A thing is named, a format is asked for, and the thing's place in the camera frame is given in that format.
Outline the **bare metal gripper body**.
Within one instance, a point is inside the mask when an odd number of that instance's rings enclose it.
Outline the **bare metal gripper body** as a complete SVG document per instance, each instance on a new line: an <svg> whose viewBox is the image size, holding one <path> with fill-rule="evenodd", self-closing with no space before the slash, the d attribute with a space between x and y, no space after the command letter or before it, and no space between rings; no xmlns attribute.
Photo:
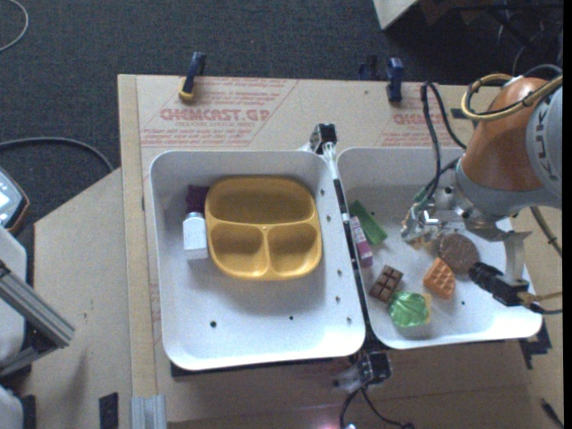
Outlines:
<svg viewBox="0 0 572 429"><path fill-rule="evenodd" d="M502 216L487 213L477 207L455 185L446 185L435 191L430 217L450 229L463 225L467 231L488 241L502 241L508 234L498 225L503 219Z"/></svg>

